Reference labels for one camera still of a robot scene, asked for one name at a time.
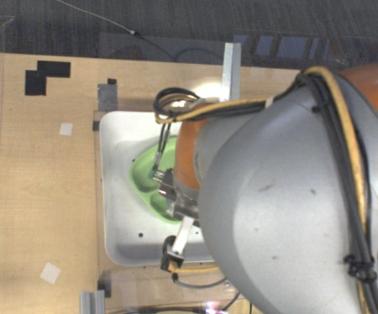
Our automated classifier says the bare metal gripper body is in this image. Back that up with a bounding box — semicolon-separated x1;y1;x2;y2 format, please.
158;167;199;222

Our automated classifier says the green divided plate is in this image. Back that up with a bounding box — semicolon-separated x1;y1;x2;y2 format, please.
129;135;182;224

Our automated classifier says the white plastic tray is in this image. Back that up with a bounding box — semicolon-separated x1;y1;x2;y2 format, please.
99;111;223;268

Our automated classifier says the black cylinder on white bracket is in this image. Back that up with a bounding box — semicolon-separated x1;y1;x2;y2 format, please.
160;215;195;273

